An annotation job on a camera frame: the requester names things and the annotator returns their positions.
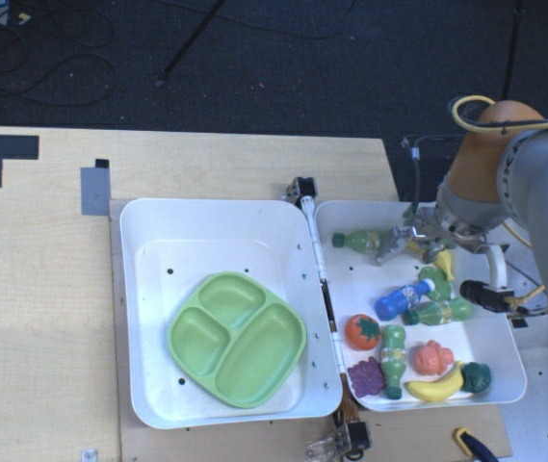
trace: green plate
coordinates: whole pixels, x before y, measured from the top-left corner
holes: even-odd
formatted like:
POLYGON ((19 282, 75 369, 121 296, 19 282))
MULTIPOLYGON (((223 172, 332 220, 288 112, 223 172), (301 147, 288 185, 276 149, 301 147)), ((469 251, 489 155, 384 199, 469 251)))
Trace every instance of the green plate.
POLYGON ((305 325, 283 299, 239 272, 208 277, 170 323, 170 354, 196 383, 235 407, 280 388, 305 347, 305 325))

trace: pink toy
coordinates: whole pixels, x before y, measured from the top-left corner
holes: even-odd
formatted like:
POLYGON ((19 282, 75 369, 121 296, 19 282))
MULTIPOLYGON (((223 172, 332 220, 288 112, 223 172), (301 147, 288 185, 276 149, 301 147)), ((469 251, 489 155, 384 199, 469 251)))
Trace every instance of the pink toy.
POLYGON ((454 354, 434 340, 417 349, 413 364, 419 374, 442 374, 454 362, 454 354))

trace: black floor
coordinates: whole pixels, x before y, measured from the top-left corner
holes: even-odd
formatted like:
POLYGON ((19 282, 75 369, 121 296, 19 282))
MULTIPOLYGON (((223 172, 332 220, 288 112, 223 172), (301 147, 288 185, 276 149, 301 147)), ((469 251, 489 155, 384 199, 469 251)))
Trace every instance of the black floor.
POLYGON ((11 0, 0 126, 379 138, 401 200, 403 140, 429 136, 432 201, 463 134, 452 99, 548 117, 548 0, 225 0, 157 85, 216 2, 11 0))

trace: green bottle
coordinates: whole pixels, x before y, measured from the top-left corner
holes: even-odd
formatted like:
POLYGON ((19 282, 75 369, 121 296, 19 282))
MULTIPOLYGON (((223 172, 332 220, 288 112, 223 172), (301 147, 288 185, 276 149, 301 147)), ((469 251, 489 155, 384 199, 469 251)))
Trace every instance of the green bottle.
POLYGON ((380 328, 380 369, 385 378, 385 395, 397 400, 402 397, 400 382, 406 371, 406 332, 401 325, 385 325, 380 328))
POLYGON ((359 253, 371 253, 378 250, 386 235, 386 231, 366 231, 359 229, 348 235, 333 233, 331 242, 336 248, 347 246, 359 253))
POLYGON ((403 314, 403 321, 407 325, 416 325, 417 323, 441 325, 450 321, 464 321, 472 313, 473 307, 470 301, 463 297, 456 297, 420 303, 403 314))

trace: table surface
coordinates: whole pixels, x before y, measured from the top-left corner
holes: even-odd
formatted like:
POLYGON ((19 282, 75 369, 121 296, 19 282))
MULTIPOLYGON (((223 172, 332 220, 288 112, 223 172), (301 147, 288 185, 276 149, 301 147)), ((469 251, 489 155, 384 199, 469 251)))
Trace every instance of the table surface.
MULTIPOLYGON (((0 461, 68 462, 84 449, 109 462, 304 460, 304 444, 330 432, 330 417, 189 431, 136 423, 126 432, 110 218, 82 214, 80 172, 108 160, 118 200, 279 199, 295 177, 310 176, 321 201, 394 201, 382 142, 17 127, 0 127, 0 135, 39 138, 37 159, 2 164, 0 461)), ((364 410, 361 419, 373 445, 367 462, 466 460, 453 438, 460 426, 497 456, 511 456, 497 405, 364 410)))

